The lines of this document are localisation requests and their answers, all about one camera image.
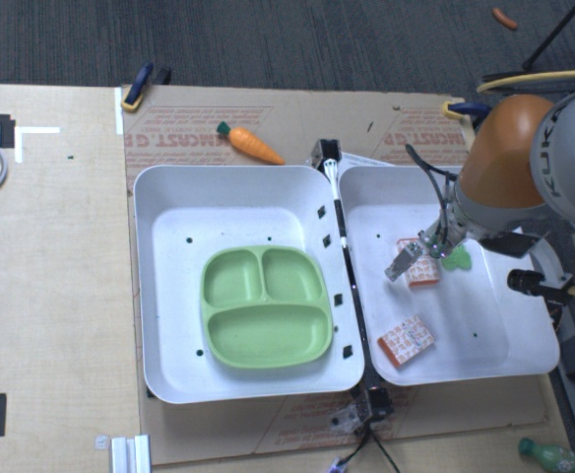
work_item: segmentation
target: green bottle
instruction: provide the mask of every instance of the green bottle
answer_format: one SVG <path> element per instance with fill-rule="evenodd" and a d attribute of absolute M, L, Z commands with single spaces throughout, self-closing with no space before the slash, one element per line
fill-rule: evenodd
<path fill-rule="evenodd" d="M 545 471 L 552 473 L 575 473 L 575 453 L 558 445 L 539 445 L 522 438 L 520 453 L 534 457 Z"/>

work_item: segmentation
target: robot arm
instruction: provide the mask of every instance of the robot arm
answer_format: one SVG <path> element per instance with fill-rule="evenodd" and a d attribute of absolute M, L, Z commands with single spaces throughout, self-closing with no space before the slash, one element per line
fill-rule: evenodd
<path fill-rule="evenodd" d="M 515 257 L 530 251 L 556 274 L 545 240 L 514 230 L 551 216 L 575 223 L 575 94 L 556 104 L 534 95 L 504 99 L 482 123 L 460 175 L 447 179 L 454 185 L 447 180 L 438 193 L 439 218 L 385 270 L 391 281 L 423 254 L 446 257 L 467 238 Z M 557 287 L 567 277 L 547 282 Z"/>

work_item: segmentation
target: sausage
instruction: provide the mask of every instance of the sausage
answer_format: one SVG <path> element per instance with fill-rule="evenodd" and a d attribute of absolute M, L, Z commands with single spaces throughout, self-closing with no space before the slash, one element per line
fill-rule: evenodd
<path fill-rule="evenodd" d="M 509 30 L 517 30 L 517 23 L 512 19 L 510 19 L 508 16 L 506 16 L 497 7 L 493 7 L 491 14 L 502 26 L 508 28 Z"/>

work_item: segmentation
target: green plate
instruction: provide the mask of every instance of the green plate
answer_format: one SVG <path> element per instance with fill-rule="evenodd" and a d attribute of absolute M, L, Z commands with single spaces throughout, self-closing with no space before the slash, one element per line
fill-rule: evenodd
<path fill-rule="evenodd" d="M 319 358 L 331 344 L 325 282 L 302 250 L 278 245 L 223 250 L 203 268 L 200 298 L 211 351 L 231 367 L 299 365 Z"/>

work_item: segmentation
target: red and white box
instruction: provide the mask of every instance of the red and white box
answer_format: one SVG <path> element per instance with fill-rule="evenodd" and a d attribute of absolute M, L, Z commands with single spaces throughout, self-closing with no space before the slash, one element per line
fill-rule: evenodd
<path fill-rule="evenodd" d="M 434 336 L 425 327 L 418 315 L 413 315 L 404 322 L 397 324 L 377 339 L 377 344 L 396 368 L 433 343 Z"/>
<path fill-rule="evenodd" d="M 417 238 L 400 238 L 397 240 L 397 250 L 401 252 L 406 245 L 412 241 L 417 241 Z M 441 280 L 438 264 L 434 259 L 425 254 L 406 271 L 405 275 L 406 282 L 408 282 L 408 286 L 411 288 L 436 284 Z"/>

